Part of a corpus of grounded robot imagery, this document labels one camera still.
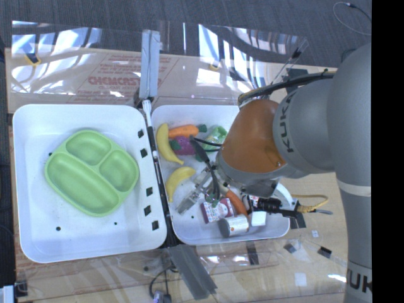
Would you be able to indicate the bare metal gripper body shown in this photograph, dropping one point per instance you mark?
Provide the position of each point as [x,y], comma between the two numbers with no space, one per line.
[212,181]

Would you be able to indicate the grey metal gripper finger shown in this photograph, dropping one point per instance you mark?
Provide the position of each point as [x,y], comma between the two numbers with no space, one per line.
[200,177]
[188,202]

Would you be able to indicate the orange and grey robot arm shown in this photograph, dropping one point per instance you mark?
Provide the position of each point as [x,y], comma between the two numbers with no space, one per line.
[303,131]

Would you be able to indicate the yellow banana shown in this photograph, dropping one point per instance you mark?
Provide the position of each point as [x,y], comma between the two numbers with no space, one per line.
[176,177]
[164,144]

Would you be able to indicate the pink and white carton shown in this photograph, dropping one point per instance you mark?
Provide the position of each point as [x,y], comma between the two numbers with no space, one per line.
[217,211]

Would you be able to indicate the white plastic tray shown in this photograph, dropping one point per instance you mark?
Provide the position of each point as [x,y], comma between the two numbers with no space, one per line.
[189,232]
[41,169]

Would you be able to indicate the purple grapes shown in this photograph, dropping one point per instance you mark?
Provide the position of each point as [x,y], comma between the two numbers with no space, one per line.
[183,146]

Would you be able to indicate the green toy pepper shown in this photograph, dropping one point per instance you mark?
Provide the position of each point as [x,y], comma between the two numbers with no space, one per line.
[216,135]

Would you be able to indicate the orange carrot with green top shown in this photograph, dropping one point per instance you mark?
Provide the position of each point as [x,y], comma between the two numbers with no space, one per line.
[181,132]

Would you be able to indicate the silver can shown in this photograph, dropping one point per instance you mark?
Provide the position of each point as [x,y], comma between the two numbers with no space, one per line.
[235,226]

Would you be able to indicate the white cube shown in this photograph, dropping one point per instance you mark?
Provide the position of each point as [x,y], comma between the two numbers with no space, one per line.
[259,218]

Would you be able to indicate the green divided plate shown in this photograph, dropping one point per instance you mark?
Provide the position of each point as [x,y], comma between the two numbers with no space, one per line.
[82,181]

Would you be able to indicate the brown cardboard board, red print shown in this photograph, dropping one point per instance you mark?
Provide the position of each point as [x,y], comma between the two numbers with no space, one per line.
[104,77]

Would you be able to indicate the black cylinder on white bracket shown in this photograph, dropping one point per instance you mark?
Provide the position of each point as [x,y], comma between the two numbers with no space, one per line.
[272,204]

